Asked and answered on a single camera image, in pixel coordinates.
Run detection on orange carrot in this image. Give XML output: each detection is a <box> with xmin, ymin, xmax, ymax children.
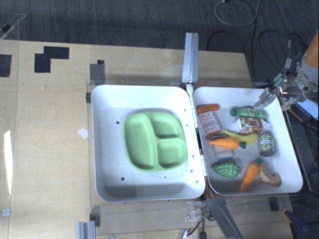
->
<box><xmin>207</xmin><ymin>137</ymin><xmax>247</xmax><ymax>150</ymax></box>
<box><xmin>239</xmin><ymin>157</ymin><xmax>264</xmax><ymax>193</ymax></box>

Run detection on green bottle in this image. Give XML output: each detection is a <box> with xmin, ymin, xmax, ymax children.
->
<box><xmin>229</xmin><ymin>106</ymin><xmax>270</xmax><ymax>123</ymax></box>

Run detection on white plastic tray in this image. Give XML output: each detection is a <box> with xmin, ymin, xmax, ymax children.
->
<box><xmin>90</xmin><ymin>84</ymin><xmax>206</xmax><ymax>203</ymax></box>
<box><xmin>192</xmin><ymin>86</ymin><xmax>304</xmax><ymax>197</ymax></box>

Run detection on yellow banana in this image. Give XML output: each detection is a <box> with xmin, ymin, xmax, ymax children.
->
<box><xmin>223</xmin><ymin>129</ymin><xmax>259</xmax><ymax>144</ymax></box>

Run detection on green grapes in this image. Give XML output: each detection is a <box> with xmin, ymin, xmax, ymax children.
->
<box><xmin>211</xmin><ymin>161</ymin><xmax>241</xmax><ymax>179</ymax></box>

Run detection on brown and white carton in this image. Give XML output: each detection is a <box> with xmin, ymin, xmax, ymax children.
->
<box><xmin>235</xmin><ymin>117</ymin><xmax>264</xmax><ymax>134</ymax></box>

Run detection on orange patterned packet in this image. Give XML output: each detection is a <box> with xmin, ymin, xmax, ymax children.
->
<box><xmin>197</xmin><ymin>110</ymin><xmax>222</xmax><ymax>138</ymax></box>

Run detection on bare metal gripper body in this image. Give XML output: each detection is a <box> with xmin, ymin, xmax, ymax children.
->
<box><xmin>273</xmin><ymin>76</ymin><xmax>319</xmax><ymax>105</ymax></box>

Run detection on green divided plate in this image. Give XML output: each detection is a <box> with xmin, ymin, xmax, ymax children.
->
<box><xmin>123</xmin><ymin>111</ymin><xmax>188</xmax><ymax>171</ymax></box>

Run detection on green and white can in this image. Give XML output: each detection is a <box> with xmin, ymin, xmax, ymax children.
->
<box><xmin>259</xmin><ymin>132</ymin><xmax>276</xmax><ymax>157</ymax></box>

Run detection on beige bread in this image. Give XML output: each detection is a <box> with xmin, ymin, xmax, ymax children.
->
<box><xmin>258</xmin><ymin>161</ymin><xmax>282</xmax><ymax>185</ymax></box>

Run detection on orange sausage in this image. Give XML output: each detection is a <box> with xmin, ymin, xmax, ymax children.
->
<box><xmin>196</xmin><ymin>104</ymin><xmax>220</xmax><ymax>115</ymax></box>

